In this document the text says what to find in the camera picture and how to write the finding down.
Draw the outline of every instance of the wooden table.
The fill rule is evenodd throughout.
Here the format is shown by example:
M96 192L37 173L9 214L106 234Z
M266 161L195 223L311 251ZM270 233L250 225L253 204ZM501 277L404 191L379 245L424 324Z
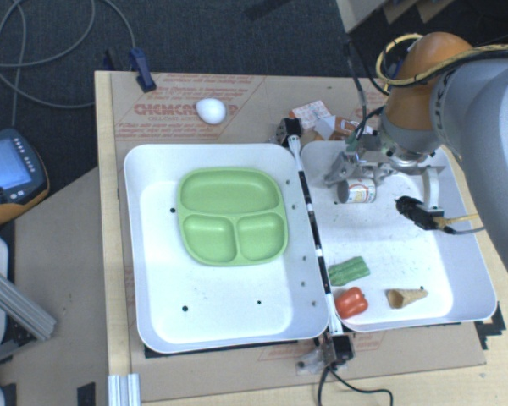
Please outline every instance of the wooden table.
M110 375L126 376L132 372L130 356L130 335L127 320L126 287L124 284L124 253L120 207L118 200L117 146L115 143L115 117L113 116L113 84L116 73L96 72L97 94L97 141L99 155L100 189L102 202L102 241L105 277L105 297L107 306L108 330L108 368ZM319 78L285 78L275 77L275 83L283 86L282 110L289 109L286 103L298 103L298 97L305 103L308 95L297 92L297 86L309 86L312 83L313 98L319 98L324 91L324 100L329 108L338 108L342 101L356 97L355 92L343 92L334 87L341 87L340 80ZM274 115L279 121L282 115ZM455 171L461 183L463 198L469 211L475 211L464 185L462 174ZM395 404L444 404L444 405L508 405L508 274L497 256L494 246L487 236L478 237L487 268L489 269L500 308L505 319L505 331L501 336L488 339L488 350L485 351L486 365L473 367L436 370L421 373L409 373L396 376L373 377L353 381L352 384L363 389L386 388L395 396ZM144 404L150 405L227 405L227 404L294 404L311 406L316 403L317 385L314 383L293 387L258 389L248 392L234 392L196 398L179 398ZM327 383L323 389L323 404L389 404L386 394L374 396L351 392L339 383Z

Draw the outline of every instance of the red tomato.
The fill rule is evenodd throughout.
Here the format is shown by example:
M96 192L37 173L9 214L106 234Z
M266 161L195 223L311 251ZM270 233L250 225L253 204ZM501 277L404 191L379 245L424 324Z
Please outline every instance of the red tomato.
M365 296L358 287L349 288L335 300L335 307L341 319L358 315L369 306Z

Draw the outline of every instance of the green divided plate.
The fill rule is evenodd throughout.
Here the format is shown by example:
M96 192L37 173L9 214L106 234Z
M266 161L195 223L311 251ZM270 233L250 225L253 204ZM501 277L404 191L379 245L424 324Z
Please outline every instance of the green divided plate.
M266 263L288 244L279 186L254 168L215 167L179 182L177 213L189 254L213 266Z

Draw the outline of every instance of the device screen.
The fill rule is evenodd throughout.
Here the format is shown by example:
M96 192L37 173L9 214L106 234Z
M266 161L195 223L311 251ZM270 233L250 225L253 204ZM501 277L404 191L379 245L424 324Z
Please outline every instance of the device screen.
M31 177L11 140L0 140L0 187L27 184Z

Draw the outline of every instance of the white egg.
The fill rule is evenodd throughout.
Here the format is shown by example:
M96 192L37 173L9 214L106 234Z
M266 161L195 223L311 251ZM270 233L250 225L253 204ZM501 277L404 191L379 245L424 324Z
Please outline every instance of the white egg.
M226 106L215 98L205 98L198 101L196 111L203 122L211 125L218 125L226 118Z

